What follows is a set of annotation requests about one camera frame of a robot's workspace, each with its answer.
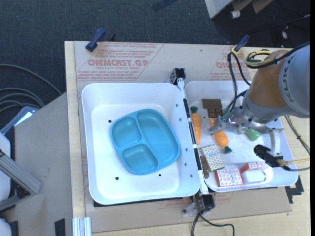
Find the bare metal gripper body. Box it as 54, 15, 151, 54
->
227, 106, 273, 135

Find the orange toy carrot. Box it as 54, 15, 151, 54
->
190, 106, 203, 145
209, 118, 233, 154

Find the light green toy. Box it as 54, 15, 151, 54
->
244, 128, 262, 141

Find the brown chocolate bar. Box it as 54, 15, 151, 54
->
201, 98, 225, 118

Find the thin black and white rod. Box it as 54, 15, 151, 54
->
177, 78, 209, 194

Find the white plastic tray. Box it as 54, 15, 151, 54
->
184, 80, 299, 193
81, 82, 201, 205

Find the white carton with orange pattern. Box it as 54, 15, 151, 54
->
199, 144, 226, 172

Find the orange and white packet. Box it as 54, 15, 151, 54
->
240, 161, 269, 173

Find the brown biscuit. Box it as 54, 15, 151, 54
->
199, 155, 210, 179

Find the red and white carton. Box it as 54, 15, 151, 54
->
214, 168, 244, 188

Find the blue divided plate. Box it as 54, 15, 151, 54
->
110, 108, 181, 176

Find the brown cardboard board, red print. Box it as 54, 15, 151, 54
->
73, 41, 293, 233

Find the black cylinder on white bracket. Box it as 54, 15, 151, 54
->
253, 128, 285, 168

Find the black block with thin wires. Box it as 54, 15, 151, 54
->
169, 67, 186, 85
194, 193, 215, 212

